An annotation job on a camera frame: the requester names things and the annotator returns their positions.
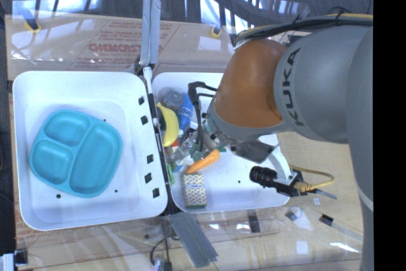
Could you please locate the black cylinder on white bracket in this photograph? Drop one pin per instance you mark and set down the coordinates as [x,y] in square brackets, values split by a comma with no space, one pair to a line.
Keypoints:
[263,176]

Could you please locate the yellow banana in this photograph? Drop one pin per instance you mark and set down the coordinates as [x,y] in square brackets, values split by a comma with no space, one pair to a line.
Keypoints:
[171,127]

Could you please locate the blue divided plate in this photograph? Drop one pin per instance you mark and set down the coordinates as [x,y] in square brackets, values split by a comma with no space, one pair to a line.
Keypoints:
[82,152]

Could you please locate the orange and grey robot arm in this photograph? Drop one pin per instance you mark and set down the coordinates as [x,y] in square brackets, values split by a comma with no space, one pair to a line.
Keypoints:
[317,85]

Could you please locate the yellow patterned carton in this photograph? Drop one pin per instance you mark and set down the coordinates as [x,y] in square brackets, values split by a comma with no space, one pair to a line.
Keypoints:
[194,190]

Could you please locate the orange carrot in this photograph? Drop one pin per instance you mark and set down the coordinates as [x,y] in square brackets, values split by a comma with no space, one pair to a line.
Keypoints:
[204,162]

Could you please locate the green toy block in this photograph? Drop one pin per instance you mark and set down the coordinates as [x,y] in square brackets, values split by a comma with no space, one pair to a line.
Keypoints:
[171,174]

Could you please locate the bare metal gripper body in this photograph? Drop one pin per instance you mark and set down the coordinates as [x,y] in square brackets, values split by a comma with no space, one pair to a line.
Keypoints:
[209,141]

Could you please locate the silver can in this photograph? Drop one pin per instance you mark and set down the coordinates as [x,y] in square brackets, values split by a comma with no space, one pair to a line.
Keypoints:
[173,100]

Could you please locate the brown cardboard board red print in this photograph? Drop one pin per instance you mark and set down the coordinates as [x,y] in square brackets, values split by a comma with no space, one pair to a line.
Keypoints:
[190,41]

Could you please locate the blue bottle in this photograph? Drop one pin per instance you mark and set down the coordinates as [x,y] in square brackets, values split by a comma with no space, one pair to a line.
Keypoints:
[185,114]

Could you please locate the white plastic tray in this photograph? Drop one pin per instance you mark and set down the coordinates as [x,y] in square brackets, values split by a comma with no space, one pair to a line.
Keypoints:
[133,136]
[234,187]

